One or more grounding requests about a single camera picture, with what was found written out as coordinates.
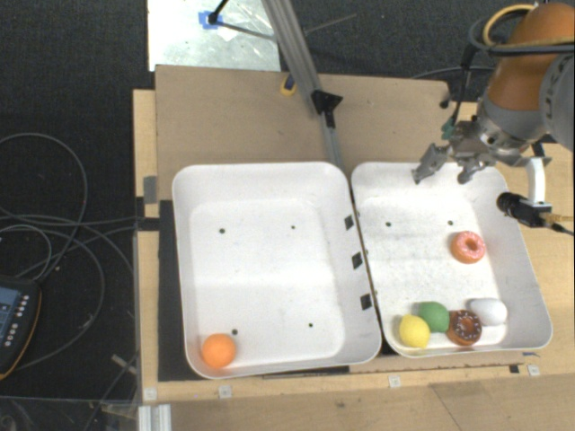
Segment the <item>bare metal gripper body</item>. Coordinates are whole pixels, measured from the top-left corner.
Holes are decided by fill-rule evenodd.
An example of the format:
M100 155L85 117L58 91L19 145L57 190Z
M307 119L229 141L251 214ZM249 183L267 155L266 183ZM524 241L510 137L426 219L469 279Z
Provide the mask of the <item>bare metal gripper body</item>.
M447 130L447 154L459 165L525 165L523 153L539 139L539 127L492 120L462 120Z

